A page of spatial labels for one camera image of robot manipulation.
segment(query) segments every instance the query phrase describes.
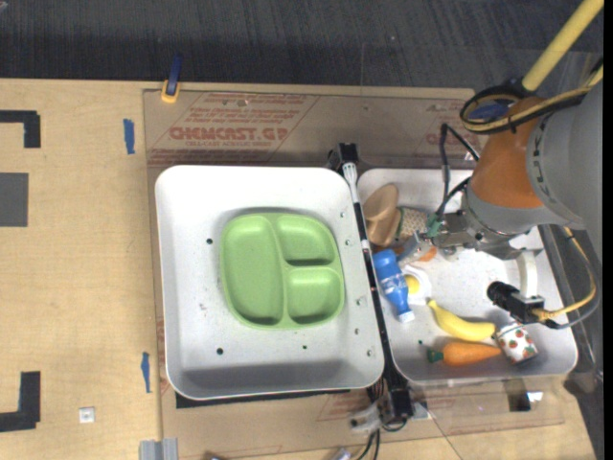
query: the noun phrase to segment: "carrot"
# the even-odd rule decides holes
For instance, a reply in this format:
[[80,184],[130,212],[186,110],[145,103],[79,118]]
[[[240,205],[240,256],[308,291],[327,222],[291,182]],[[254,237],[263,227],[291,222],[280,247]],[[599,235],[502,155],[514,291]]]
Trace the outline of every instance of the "carrot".
[[478,363],[502,353],[500,348],[478,342],[452,341],[443,346],[440,351],[428,350],[428,361],[443,360],[449,366],[464,366]]

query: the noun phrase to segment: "dark floor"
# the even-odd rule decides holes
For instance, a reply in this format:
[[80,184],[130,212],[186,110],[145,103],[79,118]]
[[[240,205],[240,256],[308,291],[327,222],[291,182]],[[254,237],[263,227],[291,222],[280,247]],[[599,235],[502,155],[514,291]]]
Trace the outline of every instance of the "dark floor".
[[[180,52],[183,81],[482,90],[526,73],[581,0],[1,1],[0,78],[159,81]],[[575,86],[603,34],[601,13],[539,92]],[[569,388],[603,458],[587,381]]]

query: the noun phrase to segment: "blue tape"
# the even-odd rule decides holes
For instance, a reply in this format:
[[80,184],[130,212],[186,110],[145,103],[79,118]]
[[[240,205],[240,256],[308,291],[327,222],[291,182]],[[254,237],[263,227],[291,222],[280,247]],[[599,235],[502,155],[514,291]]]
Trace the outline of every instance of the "blue tape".
[[176,86],[179,83],[179,76],[181,75],[181,66],[183,65],[183,55],[177,53],[172,58],[172,65],[170,66],[169,82],[166,86],[166,93],[169,96],[176,94]]
[[134,122],[129,119],[124,119],[124,140],[127,154],[134,154]]
[[151,384],[149,382],[149,353],[143,353],[143,359],[141,359],[141,371],[143,372],[143,379],[145,379],[145,390],[148,394],[150,394]]
[[493,120],[502,118],[509,112],[509,106],[504,103],[491,103],[477,107],[474,111],[468,114],[468,119],[471,121],[478,119]]

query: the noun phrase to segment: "green plate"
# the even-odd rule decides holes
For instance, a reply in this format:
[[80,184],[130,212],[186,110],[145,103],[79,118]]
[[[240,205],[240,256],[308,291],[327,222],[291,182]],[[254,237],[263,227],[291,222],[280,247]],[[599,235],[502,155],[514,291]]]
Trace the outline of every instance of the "green plate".
[[246,325],[294,329],[342,310],[345,283],[332,233],[303,215],[232,219],[221,235],[221,280],[233,315]]

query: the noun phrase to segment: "yellow banana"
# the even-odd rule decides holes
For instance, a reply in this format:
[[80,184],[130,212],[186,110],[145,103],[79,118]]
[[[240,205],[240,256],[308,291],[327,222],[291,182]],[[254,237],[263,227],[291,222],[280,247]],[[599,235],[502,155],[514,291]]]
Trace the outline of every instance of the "yellow banana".
[[468,322],[455,313],[439,307],[432,299],[428,302],[428,307],[434,311],[441,329],[465,341],[480,341],[496,332],[496,326],[491,322]]

